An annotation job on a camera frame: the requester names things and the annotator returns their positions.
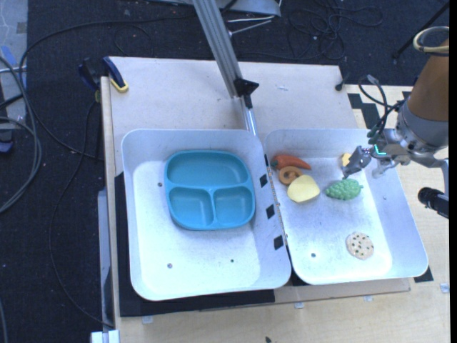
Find orange doughnut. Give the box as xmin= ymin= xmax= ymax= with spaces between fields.
xmin=278 ymin=166 xmax=303 ymax=187

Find thin black and white rod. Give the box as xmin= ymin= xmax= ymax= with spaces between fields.
xmin=243 ymin=104 xmax=288 ymax=241

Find black cylinder on white bracket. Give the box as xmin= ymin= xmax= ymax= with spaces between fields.
xmin=417 ymin=157 xmax=450 ymax=220

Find orange carrot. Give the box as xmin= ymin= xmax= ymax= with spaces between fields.
xmin=270 ymin=154 xmax=312 ymax=172

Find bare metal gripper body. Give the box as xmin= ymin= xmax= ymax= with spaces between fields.
xmin=371 ymin=128 xmax=450 ymax=169

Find beige spotted biscuit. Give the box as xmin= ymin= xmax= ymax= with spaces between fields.
xmin=345 ymin=231 xmax=375 ymax=261

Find blue divided plate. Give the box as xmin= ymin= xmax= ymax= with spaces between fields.
xmin=164 ymin=149 xmax=256 ymax=232

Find yellow rounded toy food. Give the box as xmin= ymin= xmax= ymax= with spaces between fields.
xmin=287 ymin=174 xmax=321 ymax=204

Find pale flat board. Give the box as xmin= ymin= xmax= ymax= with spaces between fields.
xmin=106 ymin=56 xmax=411 ymax=304

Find white plastic tray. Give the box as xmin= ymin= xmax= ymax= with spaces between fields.
xmin=263 ymin=128 xmax=429 ymax=286
xmin=120 ymin=128 xmax=293 ymax=302

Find green grapes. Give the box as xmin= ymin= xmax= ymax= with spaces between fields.
xmin=323 ymin=178 xmax=364 ymax=202

